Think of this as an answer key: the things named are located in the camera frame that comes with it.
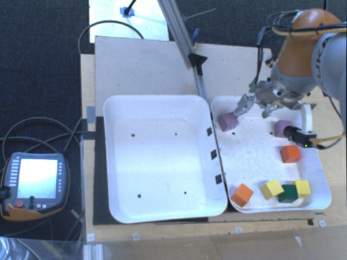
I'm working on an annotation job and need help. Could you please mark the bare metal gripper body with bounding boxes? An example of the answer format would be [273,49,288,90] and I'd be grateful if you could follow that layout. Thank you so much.
[253,80,317,111]

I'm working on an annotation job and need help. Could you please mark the purple cube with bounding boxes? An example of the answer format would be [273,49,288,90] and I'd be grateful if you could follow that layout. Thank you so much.
[218,112,240,133]
[273,119,293,139]

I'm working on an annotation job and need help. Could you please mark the orange cube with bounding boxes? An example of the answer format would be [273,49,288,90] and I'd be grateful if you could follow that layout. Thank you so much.
[230,183,254,208]
[279,145,302,164]

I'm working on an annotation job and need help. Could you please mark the white plastic tray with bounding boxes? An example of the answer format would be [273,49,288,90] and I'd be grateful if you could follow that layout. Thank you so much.
[102,94,229,224]
[210,95,332,215]

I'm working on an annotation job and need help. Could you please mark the yellow cube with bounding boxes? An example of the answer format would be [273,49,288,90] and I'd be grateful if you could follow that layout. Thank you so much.
[293,179,311,199]
[260,179,285,201]

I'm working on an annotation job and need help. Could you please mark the green cube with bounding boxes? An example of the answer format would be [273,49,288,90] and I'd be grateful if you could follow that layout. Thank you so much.
[278,184,299,204]

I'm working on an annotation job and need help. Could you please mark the pale flat board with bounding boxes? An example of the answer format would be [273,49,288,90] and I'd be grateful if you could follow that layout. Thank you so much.
[94,36,317,223]

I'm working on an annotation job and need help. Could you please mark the black cylinder on white bracket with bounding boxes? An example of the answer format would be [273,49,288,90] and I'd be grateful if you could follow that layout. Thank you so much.
[282,103,318,149]

